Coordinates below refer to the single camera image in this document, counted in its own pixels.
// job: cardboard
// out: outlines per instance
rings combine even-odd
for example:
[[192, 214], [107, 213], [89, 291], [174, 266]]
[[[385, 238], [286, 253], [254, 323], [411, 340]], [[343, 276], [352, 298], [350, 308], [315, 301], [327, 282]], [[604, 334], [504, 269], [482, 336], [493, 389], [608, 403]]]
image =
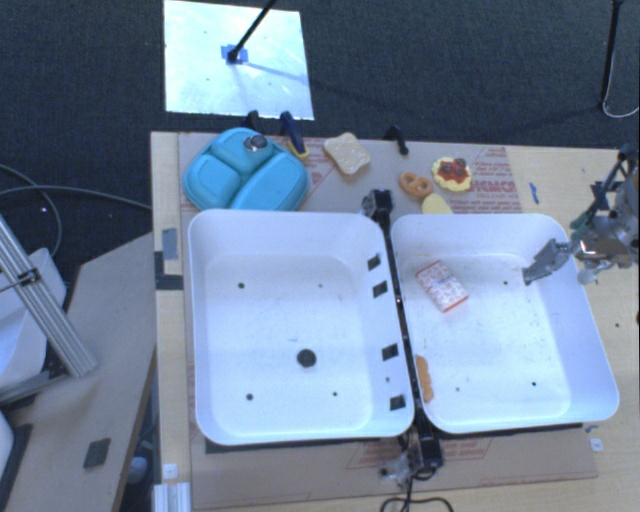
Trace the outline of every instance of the cardboard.
[[[211, 140], [211, 134], [181, 134], [180, 172]], [[401, 156], [394, 142], [361, 141], [371, 154], [367, 168], [355, 176], [339, 173], [322, 152], [322, 139], [305, 139], [310, 156], [305, 164], [312, 187], [301, 209], [357, 212], [373, 188], [391, 188], [395, 199], [392, 220], [419, 213], [420, 202], [401, 192], [398, 177], [404, 171], [428, 176], [442, 156], [465, 158], [474, 182], [464, 193], [437, 190], [456, 213], [520, 212], [505, 148], [409, 143]], [[181, 195], [181, 231], [197, 210]], [[182, 240], [184, 281], [188, 282], [188, 248]], [[199, 431], [194, 411], [194, 368], [191, 346], [190, 298], [185, 293], [185, 329], [189, 392], [192, 507], [207, 510], [332, 498], [392, 494], [397, 484], [380, 469], [400, 454], [396, 439], [299, 443], [285, 446], [242, 447], [232, 450], [208, 443]], [[593, 478], [597, 469], [586, 432], [581, 426], [560, 430], [453, 437], [443, 440], [445, 464], [428, 482], [416, 482], [416, 491], [486, 487]]]

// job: gray carpet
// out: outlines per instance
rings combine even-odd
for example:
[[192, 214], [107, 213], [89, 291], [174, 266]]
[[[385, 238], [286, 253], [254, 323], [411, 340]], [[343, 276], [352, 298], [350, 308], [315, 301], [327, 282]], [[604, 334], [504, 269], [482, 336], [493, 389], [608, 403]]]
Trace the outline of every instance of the gray carpet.
[[[316, 116], [302, 123], [306, 135], [380, 138], [393, 123], [411, 140], [638, 142], [637, 115], [614, 120], [598, 109], [607, 0], [281, 0], [277, 7], [301, 12]], [[160, 0], [3, 0], [0, 14], [0, 163], [39, 183], [149, 202], [152, 130], [239, 123], [165, 112]], [[616, 112], [638, 104], [640, 0], [627, 0], [621, 14]], [[0, 173], [0, 190], [18, 184]], [[151, 227], [146, 212], [53, 197], [65, 223], [57, 262], [69, 280], [81, 263]], [[32, 193], [0, 197], [0, 213], [29, 250], [55, 240], [43, 206]]]

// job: toy sink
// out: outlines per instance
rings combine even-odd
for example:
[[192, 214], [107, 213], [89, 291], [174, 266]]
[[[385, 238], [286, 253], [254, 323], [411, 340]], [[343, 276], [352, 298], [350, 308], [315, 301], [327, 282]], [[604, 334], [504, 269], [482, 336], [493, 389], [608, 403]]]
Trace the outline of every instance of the toy sink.
[[[618, 393], [574, 263], [525, 286], [562, 228], [541, 215], [410, 215], [393, 226], [413, 393], [380, 227], [357, 214], [207, 210], [188, 234], [196, 418], [223, 445], [393, 437], [423, 407], [468, 433], [603, 420]], [[442, 313], [415, 274], [469, 298]]]

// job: metal rod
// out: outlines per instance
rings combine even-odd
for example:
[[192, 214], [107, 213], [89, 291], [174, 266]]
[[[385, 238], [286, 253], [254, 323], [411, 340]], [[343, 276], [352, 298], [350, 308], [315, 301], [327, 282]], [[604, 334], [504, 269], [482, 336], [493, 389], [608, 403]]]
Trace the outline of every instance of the metal rod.
[[616, 46], [616, 33], [618, 32], [618, 17], [620, 15], [620, 6], [624, 0], [613, 0], [611, 2], [613, 10], [611, 11], [611, 25], [609, 26], [609, 41], [607, 42], [607, 58], [604, 62], [604, 75], [602, 77], [602, 90], [600, 91], [600, 104], [603, 105], [607, 100], [609, 92], [609, 84], [611, 82], [611, 67], [613, 65], [613, 51]]
[[82, 344], [67, 315], [56, 302], [43, 280], [28, 286], [21, 284], [23, 275], [32, 270], [29, 257], [0, 215], [0, 270], [24, 303], [58, 354], [65, 368], [80, 377], [96, 367], [93, 354]]
[[68, 375], [59, 375], [51, 378], [49, 372], [44, 370], [38, 375], [31, 377], [15, 386], [0, 392], [0, 406], [8, 405], [22, 398], [38, 393], [52, 382], [68, 379]]
[[607, 197], [607, 192], [611, 190], [611, 185], [613, 184], [613, 181], [615, 180], [616, 175], [618, 174], [618, 171], [620, 169], [624, 170], [624, 167], [622, 167], [622, 162], [618, 161], [613, 166], [611, 171], [609, 171], [609, 174], [607, 175], [606, 179], [600, 186], [600, 190], [598, 191], [595, 199], [593, 200], [593, 203], [591, 203], [591, 206], [589, 206], [589, 208], [587, 209], [586, 211], [587, 218], [586, 218], [585, 224], [591, 223], [593, 218], [596, 216], [596, 213], [598, 213], [598, 210], [600, 210], [600, 207], [604, 204], [604, 199], [605, 197]]
[[267, 3], [265, 8], [262, 9], [262, 12], [258, 15], [258, 17], [255, 19], [253, 24], [249, 27], [249, 30], [247, 30], [244, 36], [242, 36], [242, 39], [240, 39], [240, 42], [235, 46], [233, 50], [231, 50], [227, 54], [227, 62], [234, 64], [238, 60], [238, 54], [240, 53], [240, 50], [242, 50], [242, 47], [249, 40], [249, 38], [251, 37], [251, 34], [254, 33], [256, 28], [258, 28], [258, 25], [260, 25], [260, 22], [271, 10], [271, 8], [275, 5], [276, 1], [277, 0], [269, 0], [269, 3]]

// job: black bracket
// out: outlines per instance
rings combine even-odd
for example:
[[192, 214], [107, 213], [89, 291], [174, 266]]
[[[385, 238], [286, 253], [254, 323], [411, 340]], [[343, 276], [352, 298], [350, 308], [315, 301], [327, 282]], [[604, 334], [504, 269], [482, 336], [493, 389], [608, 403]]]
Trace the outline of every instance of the black bracket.
[[262, 119], [257, 110], [249, 112], [240, 125], [258, 133], [265, 133], [264, 127], [262, 126]]
[[[618, 190], [618, 188], [624, 184], [624, 181], [614, 181], [613, 183], [611, 183], [609, 185], [609, 189], [605, 190], [605, 192], [615, 192], [616, 190]], [[598, 198], [600, 196], [602, 196], [602, 199], [600, 200], [600, 203], [598, 204], [598, 210], [601, 211], [608, 211], [611, 209], [611, 207], [609, 206], [609, 201], [607, 200], [607, 196], [605, 194], [603, 194], [603, 184], [601, 181], [596, 181], [593, 185], [591, 185], [591, 193], [593, 194], [594, 198]]]
[[382, 137], [383, 140], [397, 140], [398, 141], [398, 151], [402, 156], [407, 156], [409, 154], [409, 148], [407, 147], [406, 140], [398, 125], [392, 124], [387, 133]]
[[0, 510], [5, 510], [11, 497], [11, 490], [16, 482], [20, 465], [29, 445], [33, 425], [20, 425], [13, 430], [13, 445], [5, 465], [4, 473], [0, 476]]
[[387, 249], [387, 259], [389, 260], [389, 270], [391, 271], [391, 280], [393, 282], [393, 291], [396, 298], [396, 307], [398, 308], [398, 319], [400, 321], [400, 331], [402, 332], [402, 342], [404, 345], [404, 353], [407, 359], [407, 368], [409, 370], [409, 379], [411, 381], [411, 391], [415, 403], [414, 426], [418, 432], [420, 441], [420, 451], [424, 469], [436, 470], [444, 464], [442, 447], [438, 434], [433, 424], [427, 418], [424, 408], [422, 407], [422, 398], [420, 396], [420, 383], [414, 365], [413, 349], [411, 348], [411, 340], [409, 338], [409, 328], [407, 326], [407, 317], [404, 312], [404, 304], [402, 301], [402, 293], [400, 291], [400, 280], [398, 278], [398, 267], [395, 259], [395, 251], [391, 240], [391, 211], [393, 210], [393, 198], [390, 190], [372, 190], [362, 200], [362, 211], [364, 215], [376, 222], [382, 229], [384, 241]]
[[87, 448], [87, 453], [84, 457], [84, 464], [82, 464], [82, 467], [84, 469], [91, 469], [96, 466], [102, 466], [107, 460], [110, 444], [110, 437], [100, 439], [99, 441], [93, 441], [89, 445], [89, 448]]
[[162, 251], [154, 253], [156, 290], [183, 290], [184, 280], [180, 275], [164, 273], [164, 256]]

